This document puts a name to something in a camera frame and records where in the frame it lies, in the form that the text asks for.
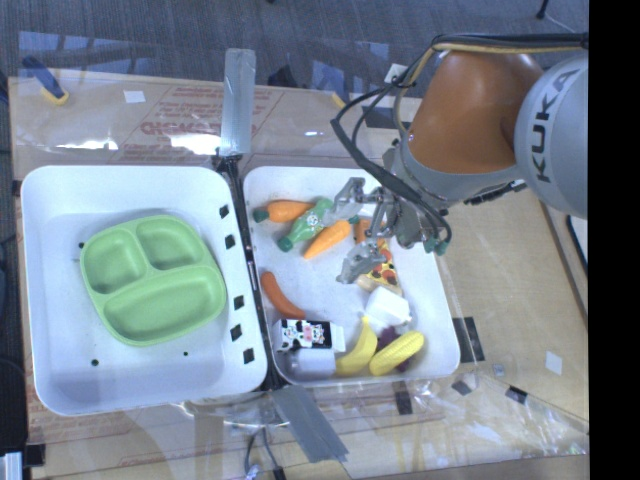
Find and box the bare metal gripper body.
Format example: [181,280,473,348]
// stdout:
[366,188,451,250]

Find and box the pizza slice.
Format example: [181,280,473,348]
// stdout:
[355,237,404,297]

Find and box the white plastic tray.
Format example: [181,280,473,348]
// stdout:
[19,164,269,417]
[242,165,462,388]

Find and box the green bottle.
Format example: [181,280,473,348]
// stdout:
[276,197,336,254]

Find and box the white carton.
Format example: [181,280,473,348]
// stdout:
[364,286,413,327]

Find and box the orange sausage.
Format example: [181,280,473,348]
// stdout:
[259,270,308,321]

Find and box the cow print milk carton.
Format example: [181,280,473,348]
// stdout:
[272,318,347,355]

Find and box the yellow banana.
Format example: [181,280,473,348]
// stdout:
[335,315,379,377]

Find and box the yellow corn cob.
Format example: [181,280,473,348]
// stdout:
[368,330,426,377]

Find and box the brown cardboard board red print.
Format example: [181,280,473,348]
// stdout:
[7,75,590,472]

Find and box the green divided plate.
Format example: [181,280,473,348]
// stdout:
[79,214,229,348]

